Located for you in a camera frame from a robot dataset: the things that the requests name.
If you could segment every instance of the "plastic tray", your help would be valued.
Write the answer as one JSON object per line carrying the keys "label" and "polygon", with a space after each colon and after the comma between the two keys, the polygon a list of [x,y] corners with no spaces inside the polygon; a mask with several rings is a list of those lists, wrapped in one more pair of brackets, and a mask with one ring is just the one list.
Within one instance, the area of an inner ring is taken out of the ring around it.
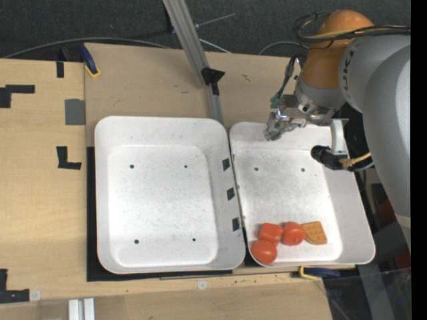
{"label": "plastic tray", "polygon": [[234,171],[248,245],[262,223],[321,221],[328,243],[278,245],[266,267],[362,264],[375,246],[354,174],[333,171],[311,158],[314,145],[331,145],[329,127],[307,125],[266,141],[263,123],[238,123],[230,131]]}
{"label": "plastic tray", "polygon": [[97,252],[113,273],[233,269],[245,255],[228,136],[211,119],[95,128]]}

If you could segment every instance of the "wooden table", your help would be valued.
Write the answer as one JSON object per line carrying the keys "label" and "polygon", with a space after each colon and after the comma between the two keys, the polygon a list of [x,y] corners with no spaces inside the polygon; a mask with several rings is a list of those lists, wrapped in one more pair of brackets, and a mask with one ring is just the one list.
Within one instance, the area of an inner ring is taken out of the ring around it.
{"label": "wooden table", "polygon": [[[0,109],[0,268],[9,270],[8,289],[39,290],[42,298],[3,306],[0,319],[40,314],[43,300],[83,297],[99,297],[100,319],[171,318],[168,311],[177,309],[174,319],[259,319],[260,312],[266,319],[283,319],[284,312],[296,319],[331,319],[322,281],[291,278],[288,271],[295,267],[240,267],[231,276],[203,277],[206,290],[197,290],[200,278],[86,281],[86,147],[93,146],[96,122],[108,115],[208,117],[205,89],[183,51],[87,47],[101,69],[98,79],[89,78],[81,63],[64,63],[64,78],[58,78],[55,62],[0,59],[0,87],[35,86],[35,94],[13,94],[11,108]],[[226,127],[265,122],[289,59],[222,53],[207,58],[226,72],[220,81]],[[65,124],[68,99],[86,100],[86,126]],[[57,146],[67,146],[68,160],[82,162],[81,169],[59,169]],[[142,299],[151,300],[143,311]]]}

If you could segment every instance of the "red toy tomato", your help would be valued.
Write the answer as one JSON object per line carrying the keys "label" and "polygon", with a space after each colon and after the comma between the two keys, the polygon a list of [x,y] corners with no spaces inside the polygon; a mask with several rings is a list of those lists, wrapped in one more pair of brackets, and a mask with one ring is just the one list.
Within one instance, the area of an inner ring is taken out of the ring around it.
{"label": "red toy tomato", "polygon": [[276,246],[269,241],[261,239],[256,241],[251,248],[252,255],[261,263],[270,264],[278,256]]}
{"label": "red toy tomato", "polygon": [[293,221],[288,221],[283,228],[283,243],[286,245],[298,245],[306,238],[304,228]]}
{"label": "red toy tomato", "polygon": [[272,242],[274,245],[279,244],[282,238],[283,227],[276,224],[264,223],[261,225],[258,239],[265,239],[266,241]]}

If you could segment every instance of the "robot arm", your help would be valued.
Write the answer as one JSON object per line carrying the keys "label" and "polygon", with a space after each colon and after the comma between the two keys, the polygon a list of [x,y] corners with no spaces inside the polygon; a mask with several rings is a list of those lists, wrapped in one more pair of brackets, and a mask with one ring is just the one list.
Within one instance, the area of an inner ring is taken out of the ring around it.
{"label": "robot arm", "polygon": [[[363,113],[372,160],[410,248],[410,29],[375,27],[357,12],[337,11],[316,35],[302,37],[309,21],[301,20],[297,37],[312,47],[294,94],[272,100],[277,111],[264,135],[274,140],[306,121],[331,123],[345,102]],[[312,156],[344,168],[333,150],[313,148]]]}

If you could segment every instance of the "table surface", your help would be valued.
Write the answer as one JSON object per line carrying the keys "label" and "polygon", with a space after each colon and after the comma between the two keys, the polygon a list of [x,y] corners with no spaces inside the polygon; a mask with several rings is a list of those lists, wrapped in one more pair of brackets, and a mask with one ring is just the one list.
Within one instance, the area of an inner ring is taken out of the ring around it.
{"label": "table surface", "polygon": [[[58,78],[55,62],[0,59],[0,87],[35,86],[35,94],[13,94],[11,108],[0,109],[0,267],[9,270],[7,288],[40,290],[42,299],[195,292],[194,278],[86,281],[86,147],[93,145],[97,121],[108,115],[208,116],[205,88],[197,85],[183,51],[87,47],[101,69],[98,79],[89,78],[81,63],[64,63],[65,76]],[[220,82],[226,127],[265,122],[289,59],[207,58],[226,72]],[[67,99],[86,100],[86,126],[65,124]],[[56,146],[67,146],[68,159],[82,162],[81,169],[58,169]],[[209,290],[220,291],[217,297],[226,295],[223,290],[264,286],[298,294],[301,309],[320,298],[320,313],[330,319],[322,283],[293,279],[286,273],[293,270],[239,268],[232,276],[203,279]]]}

